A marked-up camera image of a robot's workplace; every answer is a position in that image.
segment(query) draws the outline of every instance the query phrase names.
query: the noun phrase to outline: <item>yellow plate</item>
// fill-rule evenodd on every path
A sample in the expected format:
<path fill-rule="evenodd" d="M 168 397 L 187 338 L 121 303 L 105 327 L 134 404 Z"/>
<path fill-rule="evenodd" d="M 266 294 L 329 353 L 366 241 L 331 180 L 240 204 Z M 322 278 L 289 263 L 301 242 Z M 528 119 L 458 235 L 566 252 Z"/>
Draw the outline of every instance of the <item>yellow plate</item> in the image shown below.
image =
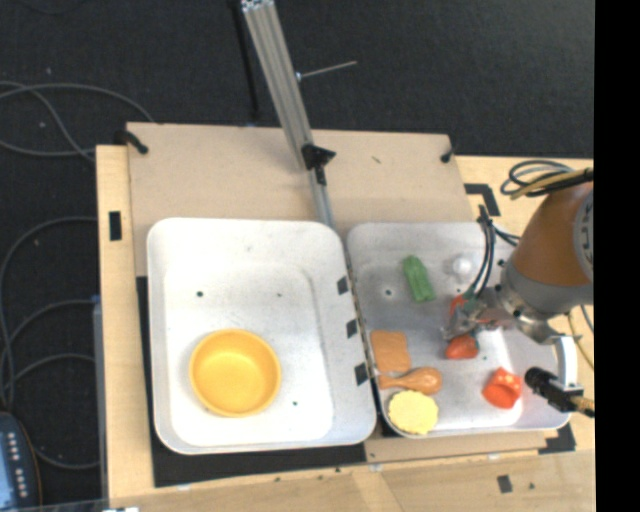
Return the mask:
<path fill-rule="evenodd" d="M 266 341 L 242 329 L 225 329 L 195 348 L 189 378 L 209 410 L 241 417 L 266 409 L 278 394 L 282 376 L 278 357 Z"/>

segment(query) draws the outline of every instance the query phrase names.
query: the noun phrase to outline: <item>black backdrop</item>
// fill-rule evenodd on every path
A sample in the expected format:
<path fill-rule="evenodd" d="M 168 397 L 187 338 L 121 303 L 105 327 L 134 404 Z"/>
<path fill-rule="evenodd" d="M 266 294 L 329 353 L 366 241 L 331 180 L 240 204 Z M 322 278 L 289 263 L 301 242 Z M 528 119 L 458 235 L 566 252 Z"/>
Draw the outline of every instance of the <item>black backdrop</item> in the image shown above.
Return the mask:
<path fill-rule="evenodd" d="M 313 128 L 447 133 L 460 154 L 593 158 L 595 0 L 279 0 Z M 42 10 L 68 10 L 45 14 Z M 258 125 L 277 124 L 261 72 Z M 0 0 L 0 82 L 81 83 L 143 105 L 156 121 L 244 124 L 251 103 L 225 0 Z M 0 85 L 0 95 L 10 90 Z M 45 91 L 83 147 L 111 143 L 138 111 L 107 96 Z M 30 95 L 0 99 L 0 140 L 67 150 Z M 0 148 L 0 257 L 41 222 L 95 215 L 93 166 Z M 47 304 L 99 294 L 95 226 L 64 224 L 15 253 L 2 286 L 10 329 Z M 15 342 L 16 369 L 93 351 L 91 308 L 51 312 Z M 57 460 L 97 457 L 90 364 L 69 360 L 21 379 L 15 413 Z M 97 498 L 97 470 L 41 464 L 45 501 Z"/>

